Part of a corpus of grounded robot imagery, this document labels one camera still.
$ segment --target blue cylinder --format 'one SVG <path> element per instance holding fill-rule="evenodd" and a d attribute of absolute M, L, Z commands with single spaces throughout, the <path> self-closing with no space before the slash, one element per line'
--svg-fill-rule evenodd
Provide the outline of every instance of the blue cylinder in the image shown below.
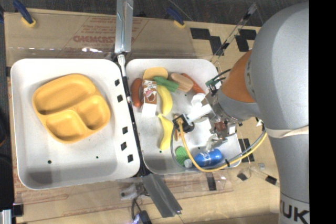
<path fill-rule="evenodd" d="M 194 160 L 200 167 L 211 166 L 220 163 L 223 156 L 219 149 L 215 148 L 209 152 L 200 152 Z"/>

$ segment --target blue bottle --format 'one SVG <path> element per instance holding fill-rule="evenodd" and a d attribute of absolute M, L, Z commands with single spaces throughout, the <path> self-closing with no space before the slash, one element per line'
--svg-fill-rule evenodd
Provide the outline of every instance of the blue bottle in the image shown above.
<path fill-rule="evenodd" d="M 223 156 L 222 153 L 219 149 L 215 148 L 209 152 L 201 152 L 198 153 L 195 157 L 194 160 L 200 167 L 205 167 L 205 166 L 211 166 L 215 165 L 217 163 L 220 163 L 222 160 Z M 184 166 L 187 168 L 192 167 L 192 162 L 190 159 L 186 159 L 184 162 Z"/>

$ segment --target yellow divided plate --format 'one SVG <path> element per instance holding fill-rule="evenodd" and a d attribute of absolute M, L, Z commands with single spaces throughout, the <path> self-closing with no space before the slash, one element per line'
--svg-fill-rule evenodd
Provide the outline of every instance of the yellow divided plate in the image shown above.
<path fill-rule="evenodd" d="M 50 135 L 73 143 L 102 129 L 111 111 L 93 82 L 81 74 L 55 79 L 33 95 L 33 107 Z"/>

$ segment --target white tray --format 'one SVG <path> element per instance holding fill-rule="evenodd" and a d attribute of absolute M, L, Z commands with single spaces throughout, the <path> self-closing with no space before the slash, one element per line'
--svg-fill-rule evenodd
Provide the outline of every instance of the white tray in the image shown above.
<path fill-rule="evenodd" d="M 73 144 L 63 144 L 54 140 L 41 124 L 32 106 L 32 96 L 48 81 L 71 73 L 92 80 L 110 106 L 111 119 L 97 133 Z M 64 187 L 129 178 L 138 172 L 140 160 L 132 121 L 115 63 L 96 59 L 23 59 L 12 66 L 11 79 L 18 175 L 25 186 Z"/>
<path fill-rule="evenodd" d="M 126 73 L 128 84 L 131 88 L 136 78 L 142 78 L 145 69 L 150 67 L 164 67 L 168 73 L 187 73 L 197 84 L 207 93 L 208 89 L 205 83 L 218 74 L 215 66 L 204 59 L 136 59 L 130 61 L 126 65 Z M 185 93 L 177 90 L 172 94 L 173 108 L 166 116 L 172 120 L 175 114 L 189 114 L 192 111 L 191 99 L 194 95 L 193 91 Z M 163 137 L 163 127 L 158 117 L 142 116 L 140 108 L 134 108 L 135 121 L 138 128 L 141 150 L 143 152 L 144 163 L 147 168 L 156 174 L 177 174 L 186 172 L 186 170 L 178 167 L 173 159 L 170 149 L 160 151 L 159 145 Z M 159 96 L 156 114 L 161 110 L 161 100 Z M 193 155 L 204 151 L 206 142 L 210 137 L 210 123 L 203 121 L 195 124 L 195 129 L 186 134 L 186 142 Z M 183 146 L 181 139 L 174 141 L 174 149 Z M 219 147 L 226 159 L 230 159 L 241 153 L 237 135 L 228 138 L 228 142 Z M 239 162 L 231 164 L 231 167 L 237 166 Z"/>

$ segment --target yellow banana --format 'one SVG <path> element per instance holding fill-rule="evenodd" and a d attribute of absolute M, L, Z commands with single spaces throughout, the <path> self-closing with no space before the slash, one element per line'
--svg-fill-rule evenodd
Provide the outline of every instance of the yellow banana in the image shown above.
<path fill-rule="evenodd" d="M 170 147 L 170 139 L 172 136 L 174 124 L 172 121 L 166 119 L 162 114 L 159 114 L 158 117 L 161 120 L 163 130 L 164 130 L 163 138 L 160 143 L 160 150 L 163 151 Z"/>
<path fill-rule="evenodd" d="M 169 90 L 162 85 L 157 85 L 156 90 L 162 100 L 162 114 L 166 116 L 173 107 L 172 95 L 170 94 Z"/>

